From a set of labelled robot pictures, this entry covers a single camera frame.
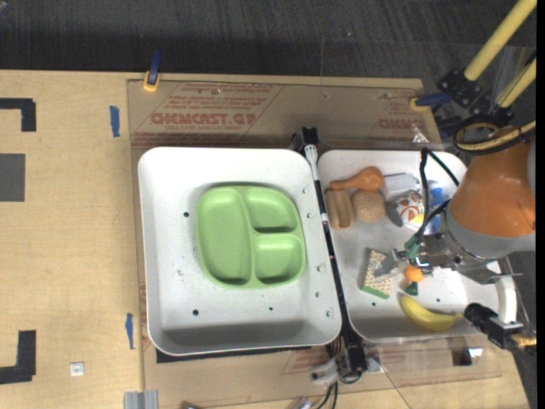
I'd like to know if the white can with orange print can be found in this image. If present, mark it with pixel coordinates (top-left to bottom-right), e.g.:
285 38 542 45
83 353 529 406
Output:
386 190 426 230

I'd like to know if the brown cardboard board red print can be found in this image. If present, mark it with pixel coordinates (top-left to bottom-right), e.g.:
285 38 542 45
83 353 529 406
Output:
126 78 504 396

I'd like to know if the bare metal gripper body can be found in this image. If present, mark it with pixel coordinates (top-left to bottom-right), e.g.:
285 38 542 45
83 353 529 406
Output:
418 232 502 275

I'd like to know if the black block with thin wires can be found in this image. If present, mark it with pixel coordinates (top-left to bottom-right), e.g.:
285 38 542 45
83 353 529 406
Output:
336 342 370 377
290 126 321 153

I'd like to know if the black cylinder on white bracket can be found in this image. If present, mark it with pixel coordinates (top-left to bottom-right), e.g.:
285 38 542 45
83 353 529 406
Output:
463 273 527 351

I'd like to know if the orange toy carrot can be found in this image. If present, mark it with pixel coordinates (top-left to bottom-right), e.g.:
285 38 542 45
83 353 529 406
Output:
404 263 426 296

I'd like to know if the tan toy hot dog bun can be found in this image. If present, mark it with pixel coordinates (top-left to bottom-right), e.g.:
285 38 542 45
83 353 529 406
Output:
324 188 356 231

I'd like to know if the green divided plate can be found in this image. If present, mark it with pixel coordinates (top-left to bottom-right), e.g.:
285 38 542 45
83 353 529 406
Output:
194 185 307 290

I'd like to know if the yellow banana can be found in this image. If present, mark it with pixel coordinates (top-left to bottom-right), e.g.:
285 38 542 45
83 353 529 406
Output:
399 293 465 333

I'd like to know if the white plastic tray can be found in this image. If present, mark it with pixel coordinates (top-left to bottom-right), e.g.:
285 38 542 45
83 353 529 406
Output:
317 148 513 343
136 146 343 357

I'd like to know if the thin black and white rod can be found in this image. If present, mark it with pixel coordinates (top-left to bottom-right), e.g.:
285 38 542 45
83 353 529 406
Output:
303 141 364 345

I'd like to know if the round tan toy bread roll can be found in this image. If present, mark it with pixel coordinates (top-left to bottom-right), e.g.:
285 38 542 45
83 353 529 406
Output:
350 188 387 224

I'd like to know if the clear bottle with blue cap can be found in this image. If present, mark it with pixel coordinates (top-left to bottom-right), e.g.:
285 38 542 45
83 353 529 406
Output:
425 180 447 234

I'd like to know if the orange-brown toy chicken drumstick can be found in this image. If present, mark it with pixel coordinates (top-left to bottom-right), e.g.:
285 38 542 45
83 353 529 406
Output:
329 165 386 193

